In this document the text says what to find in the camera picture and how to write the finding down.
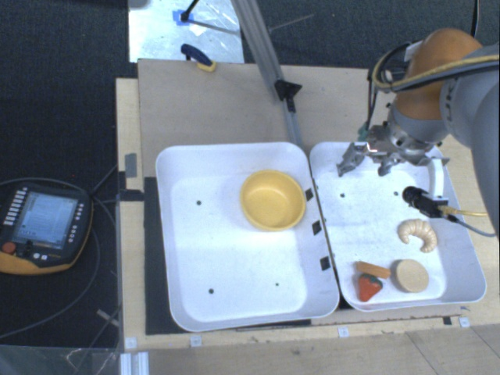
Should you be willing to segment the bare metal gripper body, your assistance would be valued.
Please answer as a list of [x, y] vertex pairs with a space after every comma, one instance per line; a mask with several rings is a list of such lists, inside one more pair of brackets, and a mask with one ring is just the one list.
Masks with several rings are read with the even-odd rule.
[[366, 130], [367, 155], [380, 164], [384, 155], [397, 153], [402, 163], [425, 166], [428, 152], [449, 135], [442, 122], [383, 122]]

